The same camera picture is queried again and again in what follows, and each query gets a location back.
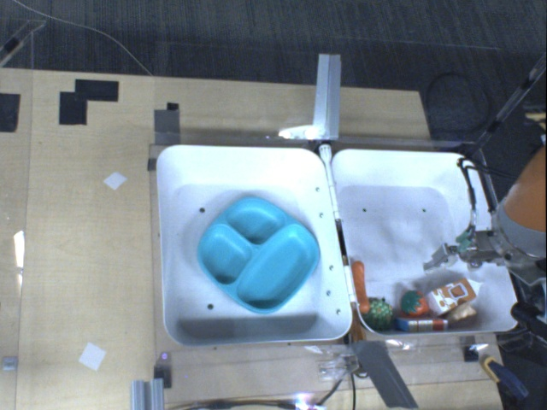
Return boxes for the white and brown carton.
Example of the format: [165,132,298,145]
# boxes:
[426,278,483,318]

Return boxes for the beige toy bread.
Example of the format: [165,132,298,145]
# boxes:
[445,303,478,325]

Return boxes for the white plastic tray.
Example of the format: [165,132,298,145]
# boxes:
[331,148,521,337]
[155,143,354,347]

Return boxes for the red toy strawberry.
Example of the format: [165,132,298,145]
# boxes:
[399,290,430,319]

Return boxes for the green toy grapes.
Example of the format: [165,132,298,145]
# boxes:
[362,296,395,332]

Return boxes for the black cylinder on white bracket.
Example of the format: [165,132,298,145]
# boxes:
[509,271,547,331]

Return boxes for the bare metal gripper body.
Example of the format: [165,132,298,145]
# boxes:
[459,230,533,273]

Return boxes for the blue divided plate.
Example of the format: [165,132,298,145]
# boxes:
[197,196,322,315]

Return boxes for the orange toy sausage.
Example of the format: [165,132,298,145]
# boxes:
[350,261,372,315]

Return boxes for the blue red and white carton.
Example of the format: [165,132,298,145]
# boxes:
[393,316,450,333]

